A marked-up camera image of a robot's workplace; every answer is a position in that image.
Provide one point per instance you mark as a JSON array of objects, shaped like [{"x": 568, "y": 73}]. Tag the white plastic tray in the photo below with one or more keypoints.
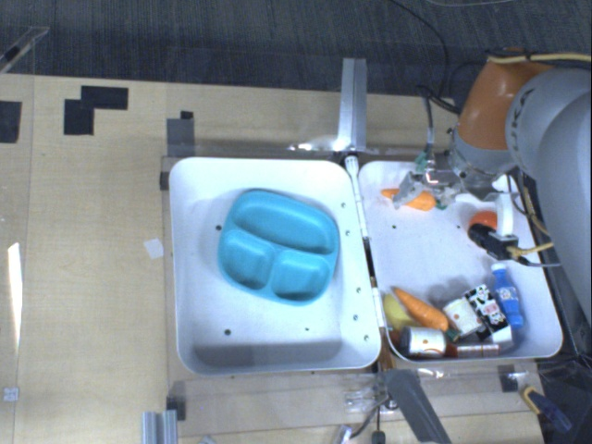
[
  {"x": 430, "y": 252},
  {"x": 277, "y": 336}
]

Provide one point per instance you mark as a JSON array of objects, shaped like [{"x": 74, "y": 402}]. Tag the white and orange cup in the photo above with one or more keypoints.
[{"x": 462, "y": 317}]

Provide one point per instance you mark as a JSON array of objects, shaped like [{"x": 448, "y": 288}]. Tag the white and orange can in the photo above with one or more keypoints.
[{"x": 423, "y": 341}]

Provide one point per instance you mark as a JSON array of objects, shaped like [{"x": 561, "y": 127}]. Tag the orange round fruit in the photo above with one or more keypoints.
[{"x": 484, "y": 218}]

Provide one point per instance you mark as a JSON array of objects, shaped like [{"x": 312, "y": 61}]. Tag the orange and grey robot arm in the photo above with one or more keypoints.
[{"x": 546, "y": 155}]

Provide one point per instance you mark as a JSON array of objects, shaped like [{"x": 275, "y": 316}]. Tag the blue plastic bottle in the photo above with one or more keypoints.
[{"x": 508, "y": 296}]

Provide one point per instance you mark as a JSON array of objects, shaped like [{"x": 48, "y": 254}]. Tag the thin black and white rod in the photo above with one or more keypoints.
[{"x": 362, "y": 220}]

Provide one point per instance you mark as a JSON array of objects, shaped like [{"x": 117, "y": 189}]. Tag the black cylinder on white bracket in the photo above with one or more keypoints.
[{"x": 492, "y": 241}]

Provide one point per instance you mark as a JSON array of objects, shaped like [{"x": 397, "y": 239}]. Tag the black and white milk carton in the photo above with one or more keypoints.
[{"x": 488, "y": 310}]

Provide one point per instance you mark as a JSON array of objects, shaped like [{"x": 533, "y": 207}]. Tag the orange carrot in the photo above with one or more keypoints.
[
  {"x": 422, "y": 201},
  {"x": 418, "y": 310}
]

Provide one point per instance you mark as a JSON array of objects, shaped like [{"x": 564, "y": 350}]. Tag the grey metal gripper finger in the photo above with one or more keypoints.
[
  {"x": 445, "y": 196},
  {"x": 406, "y": 190}
]

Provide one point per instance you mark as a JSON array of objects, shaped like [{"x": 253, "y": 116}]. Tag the yellow banana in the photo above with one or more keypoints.
[{"x": 394, "y": 312}]

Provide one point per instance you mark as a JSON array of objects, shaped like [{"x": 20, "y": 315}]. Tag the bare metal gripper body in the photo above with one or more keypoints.
[{"x": 441, "y": 174}]

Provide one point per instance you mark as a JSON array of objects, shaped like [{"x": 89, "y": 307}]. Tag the blue divided plate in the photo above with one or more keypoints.
[{"x": 277, "y": 243}]

